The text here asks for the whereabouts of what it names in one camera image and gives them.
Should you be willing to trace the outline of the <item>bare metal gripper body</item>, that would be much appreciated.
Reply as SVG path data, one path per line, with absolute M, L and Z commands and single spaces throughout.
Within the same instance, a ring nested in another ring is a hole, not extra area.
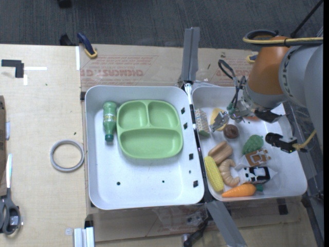
M 228 114 L 229 117 L 237 123 L 247 121 L 257 121 L 259 120 L 255 114 L 247 109 L 242 101 L 238 101 L 236 106 L 233 104 L 228 105 Z

